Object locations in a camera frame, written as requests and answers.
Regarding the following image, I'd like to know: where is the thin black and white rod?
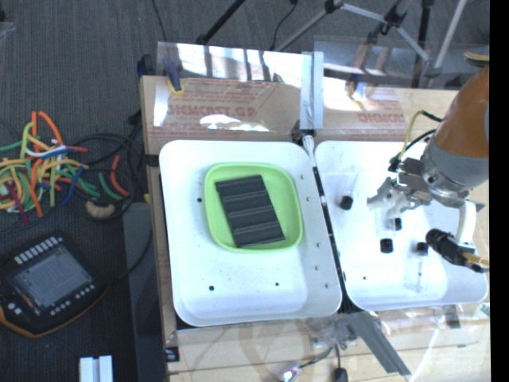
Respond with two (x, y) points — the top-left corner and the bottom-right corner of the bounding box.
(302, 134), (348, 294)

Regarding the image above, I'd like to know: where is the black cylinder on white bracket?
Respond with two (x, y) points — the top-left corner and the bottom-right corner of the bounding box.
(425, 200), (489, 275)

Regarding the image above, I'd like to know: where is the white plastic tray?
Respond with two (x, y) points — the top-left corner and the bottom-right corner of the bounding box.
(158, 138), (344, 328)
(313, 139), (490, 312)

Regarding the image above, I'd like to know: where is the brown cardboard board red print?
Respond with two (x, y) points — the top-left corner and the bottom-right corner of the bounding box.
(138, 75), (491, 378)

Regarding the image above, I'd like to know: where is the green plate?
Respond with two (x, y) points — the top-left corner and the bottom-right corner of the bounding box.
(203, 162), (305, 254)

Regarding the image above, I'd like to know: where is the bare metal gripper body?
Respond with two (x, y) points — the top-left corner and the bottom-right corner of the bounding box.
(391, 157), (471, 209)

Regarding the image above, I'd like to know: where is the black ribbed slab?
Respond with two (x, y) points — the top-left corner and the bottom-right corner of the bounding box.
(214, 173), (286, 249)

